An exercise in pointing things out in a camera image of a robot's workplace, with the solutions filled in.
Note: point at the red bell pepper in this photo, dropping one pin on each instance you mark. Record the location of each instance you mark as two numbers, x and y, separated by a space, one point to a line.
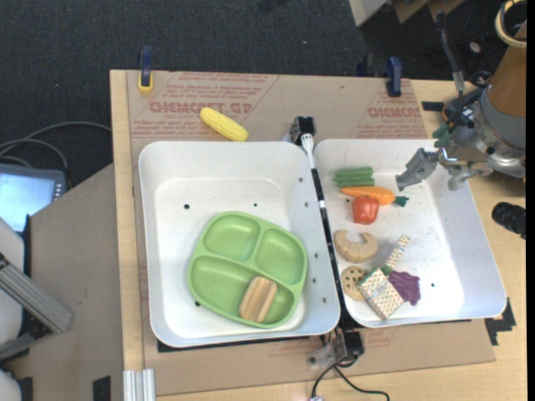
365 210

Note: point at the purple grapes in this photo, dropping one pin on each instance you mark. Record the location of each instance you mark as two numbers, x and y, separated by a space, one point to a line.
406 286

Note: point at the small patterned carton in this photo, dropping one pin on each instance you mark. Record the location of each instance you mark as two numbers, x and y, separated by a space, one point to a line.
398 251

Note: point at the green beans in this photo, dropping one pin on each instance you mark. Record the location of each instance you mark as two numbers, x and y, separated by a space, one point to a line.
354 176

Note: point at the tan hot dog bun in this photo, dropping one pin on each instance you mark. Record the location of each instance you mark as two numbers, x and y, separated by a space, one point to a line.
258 299

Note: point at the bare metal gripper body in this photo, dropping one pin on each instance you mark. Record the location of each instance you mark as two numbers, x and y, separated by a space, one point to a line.
480 157

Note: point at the yellow corn cob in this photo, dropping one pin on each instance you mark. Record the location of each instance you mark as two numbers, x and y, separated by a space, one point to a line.
223 124

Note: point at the orange carrot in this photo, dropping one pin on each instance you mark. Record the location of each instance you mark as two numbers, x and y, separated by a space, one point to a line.
368 192

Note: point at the tan croissant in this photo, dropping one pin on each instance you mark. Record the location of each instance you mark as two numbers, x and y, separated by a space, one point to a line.
355 249

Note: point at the green divided plate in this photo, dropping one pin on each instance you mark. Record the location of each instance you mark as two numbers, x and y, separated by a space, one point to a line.
234 240

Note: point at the large patterned carton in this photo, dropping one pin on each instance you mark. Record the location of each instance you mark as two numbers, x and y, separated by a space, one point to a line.
380 294

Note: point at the brown cardboard board red print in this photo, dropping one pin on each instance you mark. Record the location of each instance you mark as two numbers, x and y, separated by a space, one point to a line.
267 98

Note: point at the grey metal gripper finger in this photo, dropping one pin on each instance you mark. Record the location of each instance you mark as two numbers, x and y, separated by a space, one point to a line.
457 177
418 167

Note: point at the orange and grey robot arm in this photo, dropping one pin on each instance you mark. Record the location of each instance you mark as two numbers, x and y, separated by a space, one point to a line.
507 82

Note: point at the thin black and white rod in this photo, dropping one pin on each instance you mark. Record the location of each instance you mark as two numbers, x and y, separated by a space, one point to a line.
318 190

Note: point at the white plastic tray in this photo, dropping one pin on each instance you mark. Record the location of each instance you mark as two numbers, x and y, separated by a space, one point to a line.
234 182
447 240

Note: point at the chocolate chip biscuit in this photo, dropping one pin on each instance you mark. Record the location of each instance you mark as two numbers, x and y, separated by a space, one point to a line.
350 280

